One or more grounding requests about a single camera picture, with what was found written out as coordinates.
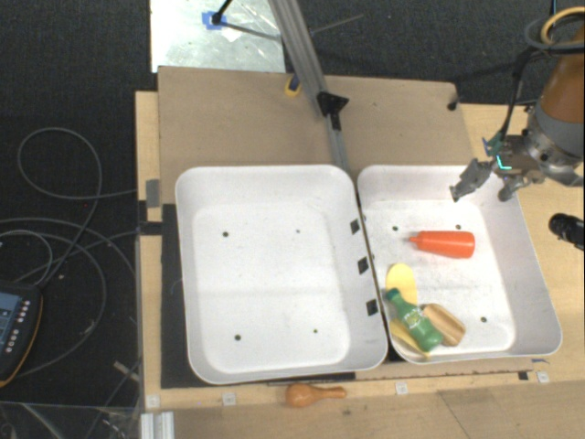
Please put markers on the brown chicken drumstick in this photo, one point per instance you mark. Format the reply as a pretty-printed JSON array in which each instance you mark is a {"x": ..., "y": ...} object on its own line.
[{"x": 304, "y": 395}]

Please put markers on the brown hot dog bun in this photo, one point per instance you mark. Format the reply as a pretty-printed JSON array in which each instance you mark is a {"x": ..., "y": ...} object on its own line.
[{"x": 450, "y": 324}]

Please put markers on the black cylinder on white bracket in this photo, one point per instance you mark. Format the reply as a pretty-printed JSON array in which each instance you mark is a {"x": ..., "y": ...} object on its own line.
[{"x": 566, "y": 228}]

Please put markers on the green bottle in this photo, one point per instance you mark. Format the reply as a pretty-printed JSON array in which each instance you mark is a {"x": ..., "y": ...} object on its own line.
[{"x": 418, "y": 324}]

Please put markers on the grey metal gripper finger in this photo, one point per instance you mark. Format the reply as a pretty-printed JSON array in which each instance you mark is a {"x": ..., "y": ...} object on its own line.
[
  {"x": 471, "y": 178},
  {"x": 511, "y": 189}
]

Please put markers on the yellow banana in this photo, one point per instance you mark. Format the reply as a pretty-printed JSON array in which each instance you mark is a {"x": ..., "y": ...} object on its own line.
[{"x": 402, "y": 281}]

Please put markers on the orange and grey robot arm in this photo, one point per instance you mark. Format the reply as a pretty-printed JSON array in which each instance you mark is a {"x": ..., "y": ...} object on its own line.
[{"x": 564, "y": 94}]

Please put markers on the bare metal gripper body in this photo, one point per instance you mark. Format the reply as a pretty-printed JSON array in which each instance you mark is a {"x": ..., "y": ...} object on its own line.
[{"x": 539, "y": 156}]

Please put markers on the white plastic tray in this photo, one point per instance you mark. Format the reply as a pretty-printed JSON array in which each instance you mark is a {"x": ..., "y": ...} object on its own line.
[
  {"x": 503, "y": 281},
  {"x": 269, "y": 281}
]

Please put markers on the orange sauce bottle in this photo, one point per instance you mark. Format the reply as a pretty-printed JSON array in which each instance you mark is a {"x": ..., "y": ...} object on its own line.
[{"x": 445, "y": 244}]

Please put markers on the brown cardboard board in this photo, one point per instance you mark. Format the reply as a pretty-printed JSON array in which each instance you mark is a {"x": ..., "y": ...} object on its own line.
[{"x": 237, "y": 126}]

